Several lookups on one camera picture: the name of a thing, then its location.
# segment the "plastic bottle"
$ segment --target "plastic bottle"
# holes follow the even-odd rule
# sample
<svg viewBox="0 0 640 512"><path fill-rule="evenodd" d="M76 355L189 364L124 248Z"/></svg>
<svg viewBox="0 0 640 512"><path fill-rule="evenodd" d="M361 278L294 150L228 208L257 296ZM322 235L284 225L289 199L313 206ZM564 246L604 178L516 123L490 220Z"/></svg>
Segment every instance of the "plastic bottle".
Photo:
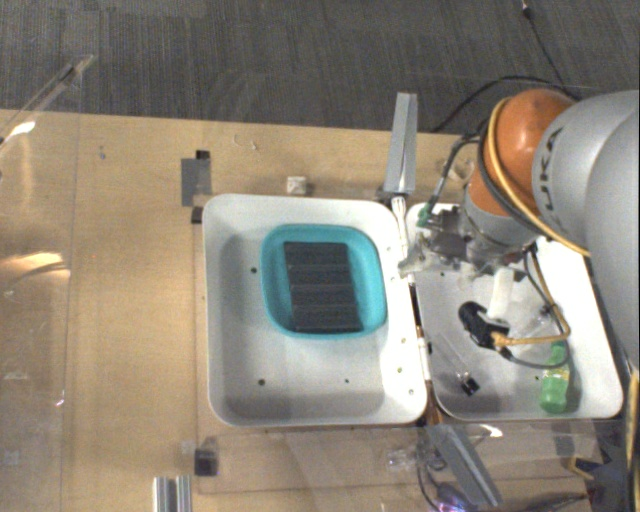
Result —
<svg viewBox="0 0 640 512"><path fill-rule="evenodd" d="M567 350L563 342L556 342L551 346L551 357L548 365L558 364L566 357ZM540 407L551 414L560 414L567 408L567 389L571 371L569 365L545 370L542 374L542 389L540 390Z"/></svg>

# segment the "wooden surface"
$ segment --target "wooden surface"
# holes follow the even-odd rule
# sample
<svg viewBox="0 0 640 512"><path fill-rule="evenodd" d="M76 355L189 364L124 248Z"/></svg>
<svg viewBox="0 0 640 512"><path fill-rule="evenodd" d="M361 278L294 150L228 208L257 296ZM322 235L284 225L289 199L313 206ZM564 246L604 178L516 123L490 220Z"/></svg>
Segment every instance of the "wooden surface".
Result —
<svg viewBox="0 0 640 512"><path fill-rule="evenodd" d="M60 129L73 124L50 119ZM304 175L316 197L371 199L389 134L101 116L82 116L79 128L62 510L147 511L155 476L190 473L196 442L234 434L206 428L216 420L197 392L199 233L180 205L180 159L211 152L214 194L284 194L286 176ZM452 140L419 135L416 200L428 196ZM444 198L459 198L460 183ZM263 475L248 474L258 482L248 487L259 487ZM348 491L194 492L194 511L424 510L418 487L402 480ZM530 480L510 492L540 485L568 490L562 480Z"/></svg>

